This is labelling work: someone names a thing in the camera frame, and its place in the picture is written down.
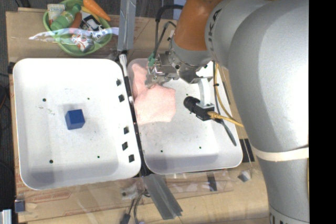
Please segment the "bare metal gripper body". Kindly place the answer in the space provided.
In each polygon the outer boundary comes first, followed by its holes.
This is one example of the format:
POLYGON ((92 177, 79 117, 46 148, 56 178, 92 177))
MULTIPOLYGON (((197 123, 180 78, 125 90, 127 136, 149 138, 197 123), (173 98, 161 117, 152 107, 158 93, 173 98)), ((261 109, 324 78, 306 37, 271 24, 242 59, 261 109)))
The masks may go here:
POLYGON ((152 53, 148 58, 148 76, 160 78, 171 78, 171 80, 182 79, 189 84, 198 83, 202 77, 196 73, 200 67, 190 66, 180 61, 169 52, 158 54, 152 53))

